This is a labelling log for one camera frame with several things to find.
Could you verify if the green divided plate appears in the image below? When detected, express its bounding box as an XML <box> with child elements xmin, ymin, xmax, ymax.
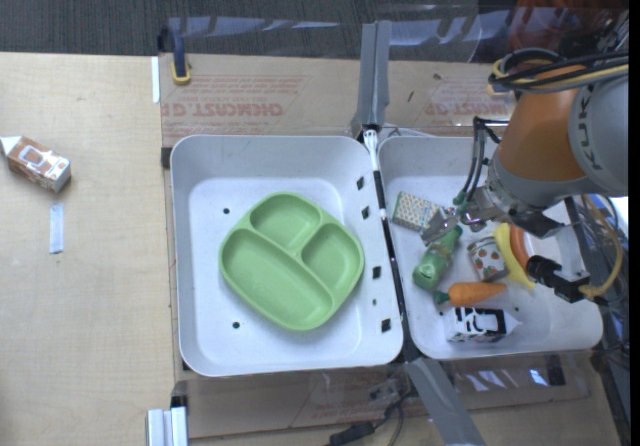
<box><xmin>218</xmin><ymin>191</ymin><xmax>366</xmax><ymax>333</ymax></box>

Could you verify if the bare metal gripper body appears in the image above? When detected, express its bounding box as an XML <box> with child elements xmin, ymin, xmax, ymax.
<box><xmin>452</xmin><ymin>185</ymin><xmax>565</xmax><ymax>239</ymax></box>

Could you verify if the white plastic tray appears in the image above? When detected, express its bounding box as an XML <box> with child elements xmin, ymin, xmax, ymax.
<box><xmin>169</xmin><ymin>134</ymin><xmax>405</xmax><ymax>378</ymax></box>
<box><xmin>377</xmin><ymin>134</ymin><xmax>605</xmax><ymax>362</ymax></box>

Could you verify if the brown cardboard board red print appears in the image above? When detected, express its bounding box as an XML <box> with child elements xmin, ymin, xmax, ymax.
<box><xmin>158</xmin><ymin>52</ymin><xmax>604</xmax><ymax>440</ymax></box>

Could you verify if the orange carrot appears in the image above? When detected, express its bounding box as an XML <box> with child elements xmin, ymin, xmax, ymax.
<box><xmin>432</xmin><ymin>281</ymin><xmax>508</xmax><ymax>307</ymax></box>

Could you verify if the orange sausage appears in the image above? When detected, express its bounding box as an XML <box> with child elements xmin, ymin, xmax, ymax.
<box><xmin>509</xmin><ymin>224</ymin><xmax>532</xmax><ymax>271</ymax></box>

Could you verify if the brown and white carton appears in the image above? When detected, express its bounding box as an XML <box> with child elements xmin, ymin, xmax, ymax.
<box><xmin>0</xmin><ymin>134</ymin><xmax>73</xmax><ymax>195</ymax></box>

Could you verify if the white can with strawberries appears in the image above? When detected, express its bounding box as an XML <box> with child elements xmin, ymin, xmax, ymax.
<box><xmin>466</xmin><ymin>235</ymin><xmax>511</xmax><ymax>283</ymax></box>

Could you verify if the black and white carton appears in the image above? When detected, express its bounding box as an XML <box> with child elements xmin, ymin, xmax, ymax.
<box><xmin>444</xmin><ymin>306</ymin><xmax>524</xmax><ymax>345</ymax></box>

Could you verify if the yellow banana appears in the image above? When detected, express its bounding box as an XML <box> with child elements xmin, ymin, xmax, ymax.
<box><xmin>493</xmin><ymin>222</ymin><xmax>537</xmax><ymax>291</ymax></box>

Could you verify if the green bottle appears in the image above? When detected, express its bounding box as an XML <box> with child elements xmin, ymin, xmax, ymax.
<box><xmin>411</xmin><ymin>225</ymin><xmax>464</xmax><ymax>292</ymax></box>

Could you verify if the green and orange patterned carton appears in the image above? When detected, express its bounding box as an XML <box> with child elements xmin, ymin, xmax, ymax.
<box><xmin>391</xmin><ymin>190</ymin><xmax>442</xmax><ymax>234</ymax></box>

